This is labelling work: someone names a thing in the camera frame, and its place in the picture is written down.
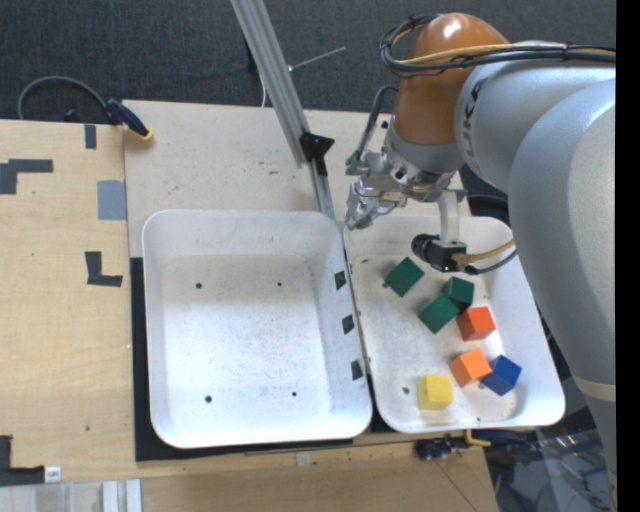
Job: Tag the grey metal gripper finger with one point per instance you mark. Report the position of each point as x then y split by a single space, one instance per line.
371 212
353 216

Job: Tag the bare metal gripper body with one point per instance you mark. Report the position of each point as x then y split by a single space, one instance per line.
387 187

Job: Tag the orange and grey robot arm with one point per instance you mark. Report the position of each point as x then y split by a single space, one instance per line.
550 150

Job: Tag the green cube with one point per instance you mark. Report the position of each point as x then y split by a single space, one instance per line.
404 276
460 290
438 313

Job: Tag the white plastic tray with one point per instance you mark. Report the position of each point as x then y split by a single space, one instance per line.
250 330
400 345

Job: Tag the pale wood board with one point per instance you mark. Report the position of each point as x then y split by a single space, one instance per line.
220 160

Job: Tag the orange cube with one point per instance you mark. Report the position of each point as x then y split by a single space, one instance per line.
469 366
476 323

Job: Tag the yellow cube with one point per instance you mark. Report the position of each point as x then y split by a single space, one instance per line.
435 392

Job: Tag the blue cube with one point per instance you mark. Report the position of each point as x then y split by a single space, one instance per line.
504 376

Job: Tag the black cylinder on white bracket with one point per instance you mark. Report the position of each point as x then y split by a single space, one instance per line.
442 252

